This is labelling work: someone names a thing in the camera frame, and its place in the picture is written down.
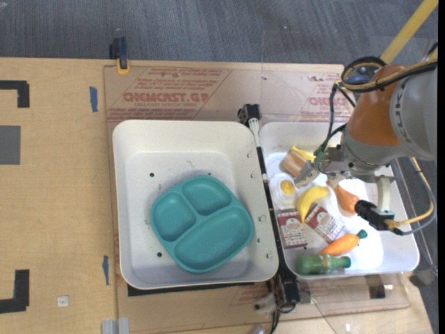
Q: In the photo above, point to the brown cardboard board red print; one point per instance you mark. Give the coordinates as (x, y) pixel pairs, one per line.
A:
(194, 92)

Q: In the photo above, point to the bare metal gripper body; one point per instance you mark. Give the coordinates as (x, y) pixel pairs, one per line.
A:
(330, 165)

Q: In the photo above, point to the green divided plate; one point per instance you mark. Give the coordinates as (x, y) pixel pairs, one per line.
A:
(203, 224)

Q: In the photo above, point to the thin black and white rod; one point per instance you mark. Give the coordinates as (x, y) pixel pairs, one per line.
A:
(267, 190)

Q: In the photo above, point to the orange chicken drumstick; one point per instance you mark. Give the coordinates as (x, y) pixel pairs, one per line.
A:
(346, 198)

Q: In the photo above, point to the yellow toy food piece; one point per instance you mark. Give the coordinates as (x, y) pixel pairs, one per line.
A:
(304, 153)

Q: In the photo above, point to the black cylinder on white bracket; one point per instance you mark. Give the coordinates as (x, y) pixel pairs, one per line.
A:
(373, 214)

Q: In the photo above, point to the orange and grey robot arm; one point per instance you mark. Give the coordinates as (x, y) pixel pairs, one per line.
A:
(389, 117)

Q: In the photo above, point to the green bottle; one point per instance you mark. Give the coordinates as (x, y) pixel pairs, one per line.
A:
(318, 264)

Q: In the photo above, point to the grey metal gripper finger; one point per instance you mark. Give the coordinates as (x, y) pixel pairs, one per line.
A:
(309, 179)
(303, 169)

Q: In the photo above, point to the white plastic tray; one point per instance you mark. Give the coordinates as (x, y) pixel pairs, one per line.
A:
(194, 144)
(379, 252)

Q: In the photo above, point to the toy hot dog in bun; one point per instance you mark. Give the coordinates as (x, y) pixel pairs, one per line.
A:
(292, 162)

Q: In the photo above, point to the orange carrot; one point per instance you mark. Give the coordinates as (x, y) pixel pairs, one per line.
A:
(342, 244)

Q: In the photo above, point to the red and white carton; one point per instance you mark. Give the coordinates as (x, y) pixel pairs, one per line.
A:
(325, 223)
(292, 230)

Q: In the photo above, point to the yellow banana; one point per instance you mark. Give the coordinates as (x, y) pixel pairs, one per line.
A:
(309, 198)

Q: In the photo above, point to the white and yellow fried egg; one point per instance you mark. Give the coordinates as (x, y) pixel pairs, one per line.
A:
(286, 188)

